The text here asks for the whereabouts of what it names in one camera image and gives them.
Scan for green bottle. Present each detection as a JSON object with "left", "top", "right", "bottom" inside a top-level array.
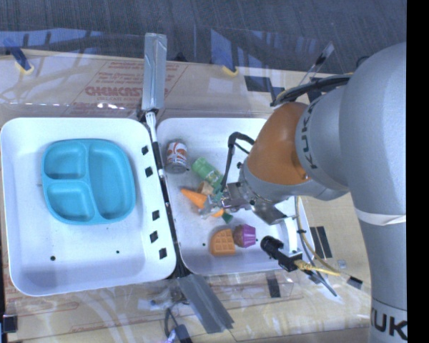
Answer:
[{"left": 190, "top": 156, "right": 225, "bottom": 192}]

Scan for purple cupcake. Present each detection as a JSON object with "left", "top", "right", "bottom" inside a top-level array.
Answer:
[{"left": 232, "top": 224, "right": 257, "bottom": 249}]

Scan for white plastic tray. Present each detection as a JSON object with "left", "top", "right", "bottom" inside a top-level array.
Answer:
[
  {"left": 0, "top": 116, "right": 177, "bottom": 297},
  {"left": 156, "top": 116, "right": 316, "bottom": 277}
]

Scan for brown cardboard board red print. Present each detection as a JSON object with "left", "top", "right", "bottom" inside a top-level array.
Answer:
[{"left": 0, "top": 48, "right": 373, "bottom": 343}]

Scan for blue divided plate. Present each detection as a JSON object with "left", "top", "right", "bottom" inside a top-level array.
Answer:
[{"left": 40, "top": 138, "right": 137, "bottom": 226}]

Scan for orange and white can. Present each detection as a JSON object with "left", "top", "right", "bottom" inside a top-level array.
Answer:
[{"left": 164, "top": 139, "right": 189, "bottom": 174}]

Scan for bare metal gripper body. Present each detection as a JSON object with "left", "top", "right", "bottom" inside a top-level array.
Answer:
[{"left": 225, "top": 181, "right": 287, "bottom": 226}]

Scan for tan cube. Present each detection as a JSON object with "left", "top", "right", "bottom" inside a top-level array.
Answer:
[{"left": 197, "top": 180, "right": 216, "bottom": 197}]

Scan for orange carrot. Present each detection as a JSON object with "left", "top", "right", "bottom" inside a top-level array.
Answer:
[{"left": 180, "top": 187, "right": 235, "bottom": 224}]

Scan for black cylinder on white bracket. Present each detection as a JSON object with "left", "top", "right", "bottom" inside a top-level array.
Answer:
[{"left": 260, "top": 215, "right": 305, "bottom": 273}]

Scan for orange waffle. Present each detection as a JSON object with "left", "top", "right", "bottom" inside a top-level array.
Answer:
[{"left": 209, "top": 227, "right": 237, "bottom": 257}]

